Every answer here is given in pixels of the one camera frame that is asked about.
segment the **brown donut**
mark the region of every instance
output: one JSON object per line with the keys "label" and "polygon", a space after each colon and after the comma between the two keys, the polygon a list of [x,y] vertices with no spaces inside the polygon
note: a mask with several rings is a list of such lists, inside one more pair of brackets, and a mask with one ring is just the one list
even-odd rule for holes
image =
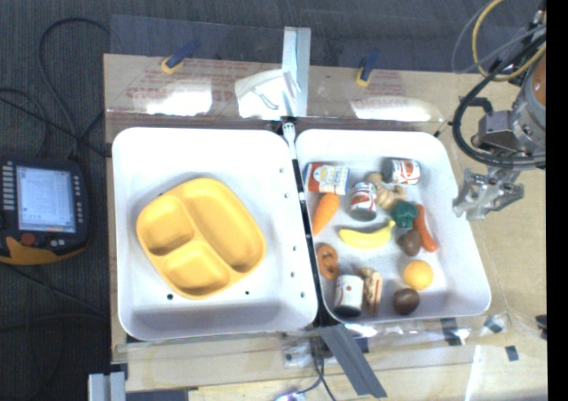
{"label": "brown donut", "polygon": [[318,248],[318,267],[319,273],[331,281],[339,276],[339,265],[337,265],[337,252],[329,245],[322,245]]}

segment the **toy carrot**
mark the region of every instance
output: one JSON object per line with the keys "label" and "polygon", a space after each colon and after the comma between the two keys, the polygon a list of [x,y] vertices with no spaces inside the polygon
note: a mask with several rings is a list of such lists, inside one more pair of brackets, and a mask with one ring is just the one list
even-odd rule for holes
{"label": "toy carrot", "polygon": [[413,221],[413,227],[420,233],[420,241],[424,249],[429,253],[433,253],[438,249],[438,244],[432,238],[426,227],[424,206],[422,204],[416,204],[416,208],[418,208],[418,216]]}
{"label": "toy carrot", "polygon": [[316,213],[313,216],[312,235],[317,235],[326,227],[339,209],[339,196],[335,193],[326,193],[319,200]]}

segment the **blue clip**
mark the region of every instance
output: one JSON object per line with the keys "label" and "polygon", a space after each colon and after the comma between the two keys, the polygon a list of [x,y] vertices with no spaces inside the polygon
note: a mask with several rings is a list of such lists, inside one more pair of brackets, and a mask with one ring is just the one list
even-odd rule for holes
{"label": "blue clip", "polygon": [[201,44],[197,41],[189,42],[188,44],[179,48],[167,59],[162,62],[162,70],[164,73],[171,75],[183,65],[185,58],[190,57],[194,52],[200,48]]}
{"label": "blue clip", "polygon": [[373,48],[369,53],[368,57],[363,58],[359,62],[359,71],[357,72],[357,84],[363,87],[367,87],[371,79],[371,73],[373,73],[373,68],[375,68],[376,60],[379,57],[379,51]]}

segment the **screen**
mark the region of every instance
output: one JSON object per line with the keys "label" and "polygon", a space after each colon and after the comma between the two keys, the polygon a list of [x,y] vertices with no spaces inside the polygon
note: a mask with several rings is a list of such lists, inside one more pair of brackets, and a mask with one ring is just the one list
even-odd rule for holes
{"label": "screen", "polygon": [[21,231],[76,231],[70,172],[18,166],[16,178]]}

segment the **yellow plate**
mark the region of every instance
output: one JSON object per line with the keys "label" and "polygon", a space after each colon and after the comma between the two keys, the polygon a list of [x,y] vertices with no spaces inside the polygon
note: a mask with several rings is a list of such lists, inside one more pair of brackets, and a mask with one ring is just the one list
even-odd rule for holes
{"label": "yellow plate", "polygon": [[231,189],[196,178],[144,207],[136,223],[150,261],[178,294],[200,299],[232,286],[264,259],[266,241]]}

